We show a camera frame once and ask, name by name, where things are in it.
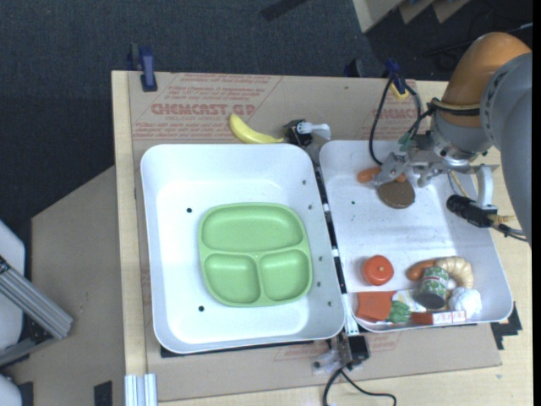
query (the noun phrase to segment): green divided plate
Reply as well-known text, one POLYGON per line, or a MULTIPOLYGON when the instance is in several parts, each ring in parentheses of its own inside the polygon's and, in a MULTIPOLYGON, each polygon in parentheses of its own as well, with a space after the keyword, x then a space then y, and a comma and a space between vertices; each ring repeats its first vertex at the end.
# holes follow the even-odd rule
POLYGON ((304 296, 312 285, 306 231, 287 206, 214 207, 201 218, 198 244, 206 287, 223 304, 285 304, 304 296))

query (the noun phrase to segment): banana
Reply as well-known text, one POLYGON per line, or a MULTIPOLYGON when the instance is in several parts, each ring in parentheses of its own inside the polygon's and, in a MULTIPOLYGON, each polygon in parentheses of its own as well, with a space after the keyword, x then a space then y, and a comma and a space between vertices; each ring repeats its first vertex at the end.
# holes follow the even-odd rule
POLYGON ((229 118, 229 127, 239 140, 248 144, 282 143, 283 138, 276 139, 271 135, 262 134, 251 129, 237 114, 229 118))

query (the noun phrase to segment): green can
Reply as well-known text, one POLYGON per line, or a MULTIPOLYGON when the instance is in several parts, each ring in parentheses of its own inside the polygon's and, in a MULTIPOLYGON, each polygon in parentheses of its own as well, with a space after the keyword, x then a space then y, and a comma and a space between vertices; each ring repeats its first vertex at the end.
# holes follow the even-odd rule
POLYGON ((444 307, 447 301, 448 282, 449 272, 445 269, 438 266, 426 268, 423 271, 415 300, 427 310, 438 310, 444 307))

